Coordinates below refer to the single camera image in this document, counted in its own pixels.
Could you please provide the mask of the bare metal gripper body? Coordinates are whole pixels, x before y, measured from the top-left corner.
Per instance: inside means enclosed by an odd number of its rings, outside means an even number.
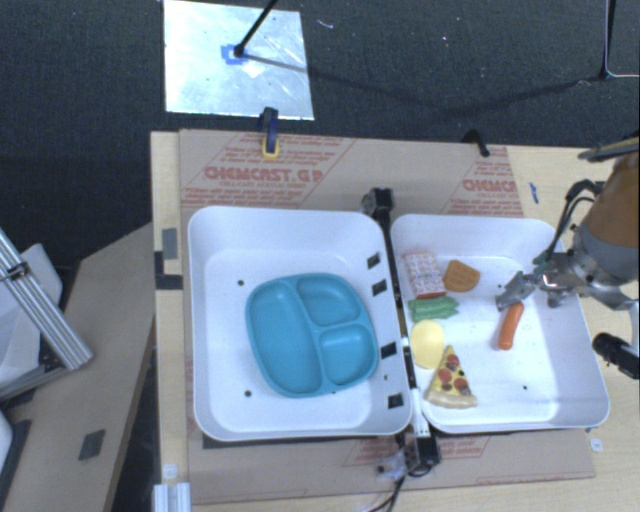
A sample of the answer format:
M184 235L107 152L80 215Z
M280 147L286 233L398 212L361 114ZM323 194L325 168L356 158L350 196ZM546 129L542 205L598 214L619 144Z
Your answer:
M625 311L634 300L621 287L626 284L584 252L542 252L533 260L537 286L549 294L551 307L559 307L569 295L589 297L613 311Z

